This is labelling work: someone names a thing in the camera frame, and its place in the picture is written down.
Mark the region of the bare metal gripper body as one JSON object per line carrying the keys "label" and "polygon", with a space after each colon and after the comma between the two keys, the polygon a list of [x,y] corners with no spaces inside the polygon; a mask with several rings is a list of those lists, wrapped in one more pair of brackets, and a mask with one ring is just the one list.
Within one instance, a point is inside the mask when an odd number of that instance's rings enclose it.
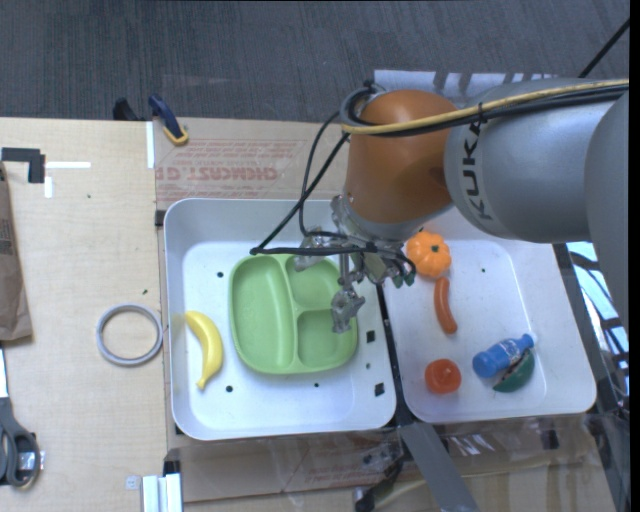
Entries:
{"label": "bare metal gripper body", "polygon": [[365,219],[357,214],[345,194],[331,200],[332,219],[342,245],[356,251],[351,254],[358,280],[366,277],[374,284],[389,279],[396,288],[411,285],[411,264],[403,252],[411,236],[409,222],[384,223]]}

